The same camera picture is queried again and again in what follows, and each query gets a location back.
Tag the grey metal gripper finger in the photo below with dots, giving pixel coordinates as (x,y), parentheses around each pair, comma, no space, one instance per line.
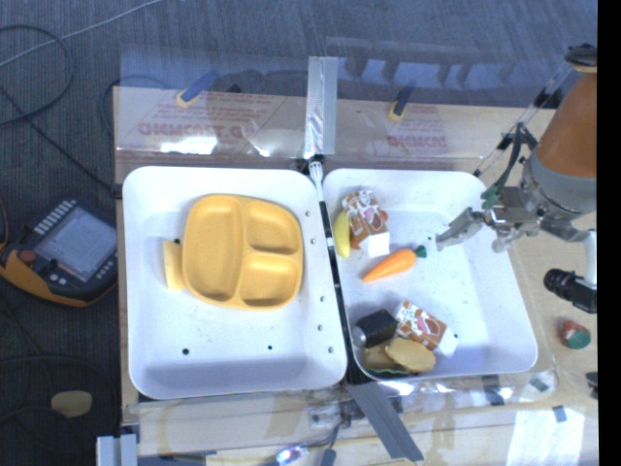
(468,217)
(453,241)

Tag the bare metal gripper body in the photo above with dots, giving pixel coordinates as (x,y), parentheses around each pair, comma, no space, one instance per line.
(516,211)

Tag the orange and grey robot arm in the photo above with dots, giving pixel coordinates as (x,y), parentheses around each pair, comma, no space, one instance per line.
(567,129)

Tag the orange carrot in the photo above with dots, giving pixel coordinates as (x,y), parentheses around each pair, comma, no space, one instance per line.
(390,265)

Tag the white plastic tray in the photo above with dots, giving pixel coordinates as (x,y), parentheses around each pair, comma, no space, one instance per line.
(480,309)
(218,352)

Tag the orange and white carton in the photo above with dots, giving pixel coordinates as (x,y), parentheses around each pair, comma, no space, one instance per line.
(424,328)
(366,221)

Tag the yellow banana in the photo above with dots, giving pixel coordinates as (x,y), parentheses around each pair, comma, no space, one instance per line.
(342,236)

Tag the black cube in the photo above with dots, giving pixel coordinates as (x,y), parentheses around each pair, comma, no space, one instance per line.
(378,327)

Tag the tan round biscuit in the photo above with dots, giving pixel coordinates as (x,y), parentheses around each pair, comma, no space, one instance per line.
(411,356)

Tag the brown cardboard board red print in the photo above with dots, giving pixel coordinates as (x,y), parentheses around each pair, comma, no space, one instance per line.
(369,129)

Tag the red and green toy fruit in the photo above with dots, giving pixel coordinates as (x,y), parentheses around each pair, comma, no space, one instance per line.
(576,334)

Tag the tan and green burger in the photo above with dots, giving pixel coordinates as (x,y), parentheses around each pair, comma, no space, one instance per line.
(376,359)

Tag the yellow divided plate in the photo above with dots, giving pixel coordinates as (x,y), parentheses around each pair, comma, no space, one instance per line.
(218,250)

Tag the yellow oval object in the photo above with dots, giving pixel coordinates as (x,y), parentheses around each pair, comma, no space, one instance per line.
(72,403)

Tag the black cylinder on white bracket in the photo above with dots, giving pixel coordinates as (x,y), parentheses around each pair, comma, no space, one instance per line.
(575,287)

